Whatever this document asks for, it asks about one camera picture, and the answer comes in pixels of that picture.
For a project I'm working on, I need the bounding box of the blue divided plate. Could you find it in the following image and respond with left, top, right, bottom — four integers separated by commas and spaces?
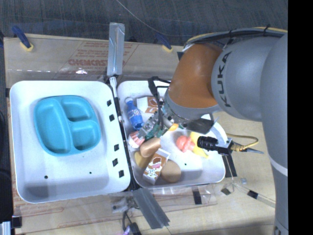
33, 95, 102, 156

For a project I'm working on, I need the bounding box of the pink and white striped cupcake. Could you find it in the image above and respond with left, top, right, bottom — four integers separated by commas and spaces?
128, 130, 146, 149

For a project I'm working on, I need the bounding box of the brown white printed milk carton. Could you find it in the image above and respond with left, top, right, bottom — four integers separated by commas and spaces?
142, 148, 171, 186

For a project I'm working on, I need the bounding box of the white and brown carton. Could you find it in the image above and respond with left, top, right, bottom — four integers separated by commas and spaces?
136, 95, 161, 115

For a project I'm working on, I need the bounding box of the pink orange toy shrimp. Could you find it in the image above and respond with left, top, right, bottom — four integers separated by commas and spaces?
176, 135, 196, 154

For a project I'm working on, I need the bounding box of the yellow biscuit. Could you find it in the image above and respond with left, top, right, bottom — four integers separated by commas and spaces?
134, 150, 150, 169

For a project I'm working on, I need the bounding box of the white plastic tray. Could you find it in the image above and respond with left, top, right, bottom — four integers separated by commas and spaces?
116, 80, 226, 189
9, 80, 131, 204

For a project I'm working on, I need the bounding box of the black cylinder on white bracket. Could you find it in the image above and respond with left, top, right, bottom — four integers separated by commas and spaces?
197, 117, 233, 156

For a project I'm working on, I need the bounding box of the yellow banana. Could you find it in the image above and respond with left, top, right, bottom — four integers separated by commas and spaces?
190, 131, 210, 160

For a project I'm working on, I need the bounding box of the brown cardboard board red print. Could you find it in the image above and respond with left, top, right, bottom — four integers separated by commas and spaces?
3, 33, 276, 235

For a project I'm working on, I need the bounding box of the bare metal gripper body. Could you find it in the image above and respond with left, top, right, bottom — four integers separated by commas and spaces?
138, 112, 179, 141

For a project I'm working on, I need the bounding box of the tan sausage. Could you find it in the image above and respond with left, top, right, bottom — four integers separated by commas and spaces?
139, 136, 162, 158

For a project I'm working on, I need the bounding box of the blue plastic bottle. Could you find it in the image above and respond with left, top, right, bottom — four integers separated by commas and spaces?
125, 96, 144, 131

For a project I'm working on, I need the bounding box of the brown bread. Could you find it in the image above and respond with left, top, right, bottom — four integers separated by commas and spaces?
159, 160, 182, 184

